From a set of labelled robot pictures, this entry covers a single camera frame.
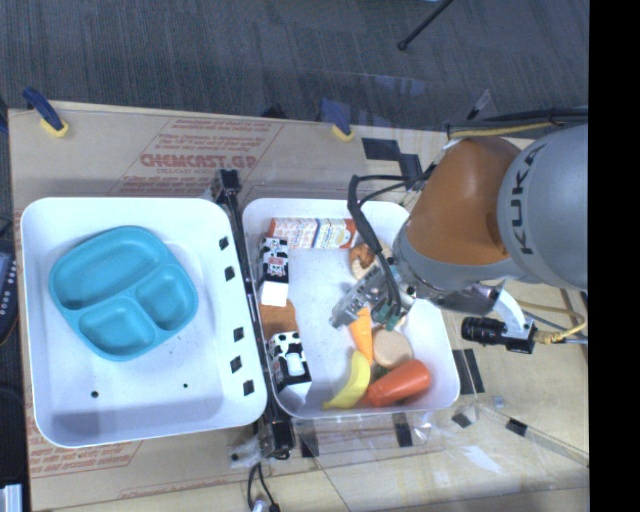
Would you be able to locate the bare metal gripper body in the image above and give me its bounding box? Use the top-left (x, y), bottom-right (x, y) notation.
top-left (344, 265), bottom-right (504, 321)

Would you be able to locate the orange carrot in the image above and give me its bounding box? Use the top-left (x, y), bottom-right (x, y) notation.
top-left (348, 306), bottom-right (376, 367)

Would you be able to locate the brown doughnut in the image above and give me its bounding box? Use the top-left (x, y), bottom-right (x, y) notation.
top-left (349, 241), bottom-right (378, 270)

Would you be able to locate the white plastic tray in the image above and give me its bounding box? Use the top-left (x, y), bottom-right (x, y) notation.
top-left (19, 196), bottom-right (269, 450)
top-left (241, 197), bottom-right (462, 421)

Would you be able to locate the tan round biscuit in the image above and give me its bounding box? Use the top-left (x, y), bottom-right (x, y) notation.
top-left (372, 327), bottom-right (415, 371)

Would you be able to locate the brown bread slice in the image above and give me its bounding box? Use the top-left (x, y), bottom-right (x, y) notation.
top-left (259, 298), bottom-right (300, 342)

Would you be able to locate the yellow banana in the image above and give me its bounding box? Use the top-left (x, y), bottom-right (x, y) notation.
top-left (321, 349), bottom-right (372, 412)

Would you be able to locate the cow print carton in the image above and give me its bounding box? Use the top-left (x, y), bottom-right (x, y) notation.
top-left (257, 236), bottom-right (291, 308)
top-left (267, 330), bottom-right (314, 397)

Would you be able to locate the orange and white carton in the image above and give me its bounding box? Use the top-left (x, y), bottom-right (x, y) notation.
top-left (267, 216), bottom-right (359, 251)

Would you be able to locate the orange sausage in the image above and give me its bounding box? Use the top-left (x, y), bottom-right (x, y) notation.
top-left (361, 358), bottom-right (433, 408)

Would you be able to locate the thin black rod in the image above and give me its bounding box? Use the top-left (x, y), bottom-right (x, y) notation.
top-left (219, 188), bottom-right (282, 437)

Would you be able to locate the blue divided plate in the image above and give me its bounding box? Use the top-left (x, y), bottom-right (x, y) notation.
top-left (48, 225), bottom-right (200, 363)

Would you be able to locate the brown cardboard board, red print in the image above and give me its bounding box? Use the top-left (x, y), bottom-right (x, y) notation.
top-left (7, 99), bottom-right (451, 512)

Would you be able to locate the black cylinder on white bracket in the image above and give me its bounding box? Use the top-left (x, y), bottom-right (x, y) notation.
top-left (460, 287), bottom-right (538, 356)

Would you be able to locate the black block with thin wires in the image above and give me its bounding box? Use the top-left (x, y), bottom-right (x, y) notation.
top-left (211, 168), bottom-right (243, 202)
top-left (256, 418), bottom-right (297, 460)

